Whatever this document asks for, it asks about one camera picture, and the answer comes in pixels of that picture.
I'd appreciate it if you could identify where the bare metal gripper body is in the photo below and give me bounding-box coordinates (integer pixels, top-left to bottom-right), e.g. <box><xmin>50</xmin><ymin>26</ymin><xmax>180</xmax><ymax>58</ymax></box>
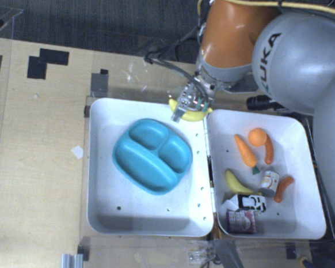
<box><xmin>176</xmin><ymin>73</ymin><xmax>219</xmax><ymax>113</ymax></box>

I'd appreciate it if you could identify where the yellow banana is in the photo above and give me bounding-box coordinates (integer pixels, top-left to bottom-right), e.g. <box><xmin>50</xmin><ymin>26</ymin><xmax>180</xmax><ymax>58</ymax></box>
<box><xmin>223</xmin><ymin>169</ymin><xmax>265</xmax><ymax>197</ymax></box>
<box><xmin>167</xmin><ymin>98</ymin><xmax>215</xmax><ymax>124</ymax></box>

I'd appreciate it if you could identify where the blue divided plate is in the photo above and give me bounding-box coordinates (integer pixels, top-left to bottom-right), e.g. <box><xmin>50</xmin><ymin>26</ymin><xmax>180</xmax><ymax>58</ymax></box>
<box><xmin>109</xmin><ymin>115</ymin><xmax>197</xmax><ymax>198</ymax></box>

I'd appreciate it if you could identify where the orange ball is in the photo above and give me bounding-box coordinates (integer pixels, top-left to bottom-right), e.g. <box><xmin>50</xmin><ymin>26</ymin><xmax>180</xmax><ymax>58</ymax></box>
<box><xmin>247</xmin><ymin>127</ymin><xmax>268</xmax><ymax>149</ymax></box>

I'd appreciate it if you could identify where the orange carrot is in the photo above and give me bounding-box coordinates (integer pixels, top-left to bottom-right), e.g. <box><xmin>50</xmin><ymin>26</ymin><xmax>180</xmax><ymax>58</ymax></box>
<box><xmin>231</xmin><ymin>134</ymin><xmax>264</xmax><ymax>176</ymax></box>

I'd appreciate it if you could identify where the orange sausage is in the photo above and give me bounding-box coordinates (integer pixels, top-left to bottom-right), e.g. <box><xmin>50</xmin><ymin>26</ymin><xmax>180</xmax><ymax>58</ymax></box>
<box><xmin>273</xmin><ymin>174</ymin><xmax>295</xmax><ymax>205</ymax></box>
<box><xmin>263</xmin><ymin>134</ymin><xmax>276</xmax><ymax>166</ymax></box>

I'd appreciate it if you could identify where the white plastic tray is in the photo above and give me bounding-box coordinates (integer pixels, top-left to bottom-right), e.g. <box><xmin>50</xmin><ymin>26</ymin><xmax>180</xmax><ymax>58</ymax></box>
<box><xmin>197</xmin><ymin>108</ymin><xmax>335</xmax><ymax>246</ymax></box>
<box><xmin>79</xmin><ymin>96</ymin><xmax>224</xmax><ymax>243</ymax></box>

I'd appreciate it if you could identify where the small white can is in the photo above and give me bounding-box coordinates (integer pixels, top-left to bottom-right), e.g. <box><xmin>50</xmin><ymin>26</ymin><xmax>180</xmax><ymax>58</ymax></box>
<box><xmin>258</xmin><ymin>169</ymin><xmax>282</xmax><ymax>198</ymax></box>

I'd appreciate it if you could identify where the black and white carton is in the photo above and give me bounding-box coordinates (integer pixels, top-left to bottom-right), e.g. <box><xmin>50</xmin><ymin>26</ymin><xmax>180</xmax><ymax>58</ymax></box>
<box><xmin>222</xmin><ymin>192</ymin><xmax>268</xmax><ymax>214</ymax></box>

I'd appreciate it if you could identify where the purple can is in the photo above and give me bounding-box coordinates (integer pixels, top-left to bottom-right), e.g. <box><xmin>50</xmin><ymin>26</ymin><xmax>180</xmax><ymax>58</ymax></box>
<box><xmin>224</xmin><ymin>208</ymin><xmax>259</xmax><ymax>236</ymax></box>

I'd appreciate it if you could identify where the black cylinder on white bracket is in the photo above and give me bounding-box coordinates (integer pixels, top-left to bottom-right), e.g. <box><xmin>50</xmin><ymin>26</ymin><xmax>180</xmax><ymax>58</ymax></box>
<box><xmin>223</xmin><ymin>73</ymin><xmax>280</xmax><ymax>113</ymax></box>

